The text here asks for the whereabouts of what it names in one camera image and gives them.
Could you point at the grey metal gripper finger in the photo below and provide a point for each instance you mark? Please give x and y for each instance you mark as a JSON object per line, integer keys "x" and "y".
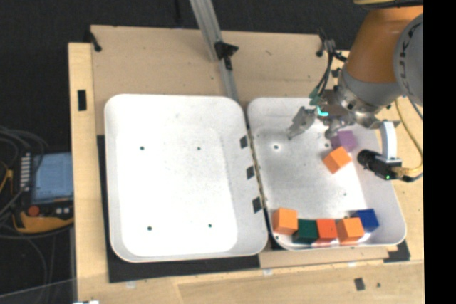
{"x": 333, "y": 129}
{"x": 302, "y": 121}

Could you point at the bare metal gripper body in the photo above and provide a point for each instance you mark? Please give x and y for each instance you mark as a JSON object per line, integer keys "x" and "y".
{"x": 351, "y": 112}

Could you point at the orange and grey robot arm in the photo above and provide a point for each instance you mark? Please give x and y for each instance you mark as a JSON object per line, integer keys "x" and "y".
{"x": 377, "y": 46}

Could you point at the purple cube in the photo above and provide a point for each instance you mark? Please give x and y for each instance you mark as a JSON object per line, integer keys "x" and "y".
{"x": 346, "y": 140}

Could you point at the orange cube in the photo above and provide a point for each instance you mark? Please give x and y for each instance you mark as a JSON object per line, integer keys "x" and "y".
{"x": 285, "y": 221}
{"x": 336, "y": 159}
{"x": 350, "y": 229}

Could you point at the white plastic tray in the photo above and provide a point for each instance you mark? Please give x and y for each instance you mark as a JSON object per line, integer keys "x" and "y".
{"x": 303, "y": 181}
{"x": 178, "y": 181}

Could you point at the thin black and white rod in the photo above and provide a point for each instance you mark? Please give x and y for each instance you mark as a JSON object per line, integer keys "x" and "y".
{"x": 256, "y": 160}

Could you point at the blue cube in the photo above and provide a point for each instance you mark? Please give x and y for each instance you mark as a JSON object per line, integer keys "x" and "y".
{"x": 367, "y": 219}

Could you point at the red cube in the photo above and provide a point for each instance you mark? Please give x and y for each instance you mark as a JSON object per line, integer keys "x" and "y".
{"x": 326, "y": 228}

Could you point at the green cube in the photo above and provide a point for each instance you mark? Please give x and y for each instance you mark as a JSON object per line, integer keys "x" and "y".
{"x": 306, "y": 230}

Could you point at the pale brown flat board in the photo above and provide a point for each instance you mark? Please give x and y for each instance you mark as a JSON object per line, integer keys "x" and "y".
{"x": 160, "y": 64}

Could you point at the black cylinder on white bracket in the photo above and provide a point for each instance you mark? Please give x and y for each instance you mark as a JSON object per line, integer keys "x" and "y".
{"x": 377, "y": 162}

